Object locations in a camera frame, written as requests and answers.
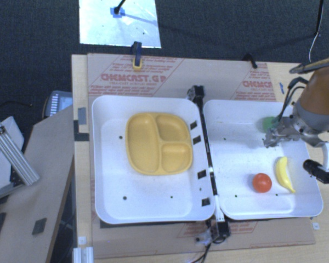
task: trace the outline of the white tray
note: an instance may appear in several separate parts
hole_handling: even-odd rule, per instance
[[[129,118],[141,112],[179,116],[190,129],[193,145],[191,167],[180,174],[144,175],[135,171],[127,157],[125,132]],[[209,178],[200,114],[187,99],[101,96],[92,106],[95,208],[111,224],[160,221],[199,221],[210,218],[214,199]],[[197,173],[206,170],[206,177]],[[202,206],[202,200],[210,204]]]
[[[303,169],[309,158],[305,142],[283,142],[265,148],[262,118],[276,116],[282,103],[211,100],[204,106],[219,205],[236,220],[316,216],[323,209],[317,181]],[[284,116],[291,114],[291,108]],[[288,157],[288,173],[296,193],[279,185],[274,172],[279,157]],[[252,179],[266,173],[267,193],[257,193]]]

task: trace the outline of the cardboard sheet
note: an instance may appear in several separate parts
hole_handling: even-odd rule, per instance
[[[89,110],[99,96],[127,95],[185,98],[193,85],[204,85],[210,99],[275,101],[266,63],[143,56],[143,69],[133,71],[129,55],[89,54]],[[93,142],[90,141],[92,246],[97,259],[203,251],[195,238],[205,222],[108,225],[95,213]],[[313,244],[309,218],[231,222],[231,237],[212,250]]]

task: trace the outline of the black carpet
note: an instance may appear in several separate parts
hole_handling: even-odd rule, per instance
[[[182,58],[307,62],[320,0],[156,0],[162,49]],[[78,0],[0,0],[0,119],[14,116],[27,135],[53,90],[71,90],[71,55],[129,53],[79,43]],[[313,60],[329,56],[329,0]]]

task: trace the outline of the wooden table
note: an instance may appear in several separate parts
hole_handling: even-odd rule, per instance
[[[50,262],[73,173],[72,107],[34,126],[25,156],[40,179],[0,204],[0,263]]]
[[[267,63],[271,82],[277,101],[283,101],[280,83],[287,87],[295,76],[288,71],[296,64]],[[88,80],[87,80],[87,56],[72,56],[72,81],[73,81],[73,107],[75,121],[78,120],[78,109],[88,106]],[[88,119],[86,124],[79,125],[79,133],[88,133]],[[329,140],[329,133],[321,136]],[[310,156],[316,161],[322,161],[320,149],[308,147]],[[77,235],[85,237],[86,242],[80,242],[81,248],[92,246],[92,225],[90,213],[90,159],[89,142],[75,142],[75,174],[76,174],[76,200],[77,200]],[[209,252],[205,262],[329,262],[329,185],[319,183],[324,200],[323,212],[313,218],[320,229],[314,231],[315,245],[300,245],[292,247],[256,248],[243,250],[226,250]],[[201,253],[182,253],[155,256],[136,256],[127,258],[99,259],[97,263],[112,262],[192,262]]]

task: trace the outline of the blue clip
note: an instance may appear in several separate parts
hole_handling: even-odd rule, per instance
[[[279,86],[280,86],[281,93],[284,94],[283,84],[279,82]]]
[[[135,58],[133,59],[133,69],[140,70],[143,66],[143,60],[141,59],[141,42],[134,42],[131,47],[131,54],[135,54]]]
[[[116,7],[111,7],[110,8],[110,12],[111,12],[111,15],[114,17],[114,18],[121,18],[123,16],[126,16],[126,11],[124,11],[123,8],[120,9],[120,12],[118,14],[115,14],[115,8]]]

